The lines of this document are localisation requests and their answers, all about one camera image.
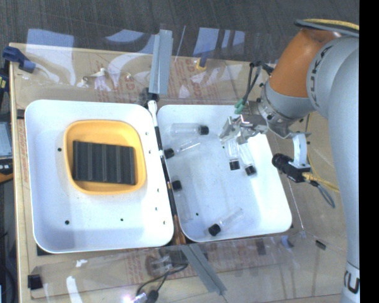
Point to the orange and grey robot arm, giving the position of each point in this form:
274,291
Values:
334,84

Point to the clear plastic bottle black cap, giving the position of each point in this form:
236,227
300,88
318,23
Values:
169,153
234,164
214,229
177,185
203,130
250,170

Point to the white plastic tray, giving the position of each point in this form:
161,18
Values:
214,194
98,219

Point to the black ribbed rectangular block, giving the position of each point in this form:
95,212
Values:
104,163

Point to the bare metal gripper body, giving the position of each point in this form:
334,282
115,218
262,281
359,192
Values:
256,117

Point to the black cylinder on white bracket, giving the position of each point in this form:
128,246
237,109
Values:
290,166

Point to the yellow bowl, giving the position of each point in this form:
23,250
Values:
104,128

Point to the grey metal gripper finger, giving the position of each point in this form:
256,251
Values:
246,135
230,126

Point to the thin black and white rod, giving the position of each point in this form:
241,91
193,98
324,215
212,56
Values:
164,166

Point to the brown cardboard board red print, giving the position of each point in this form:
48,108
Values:
22,175

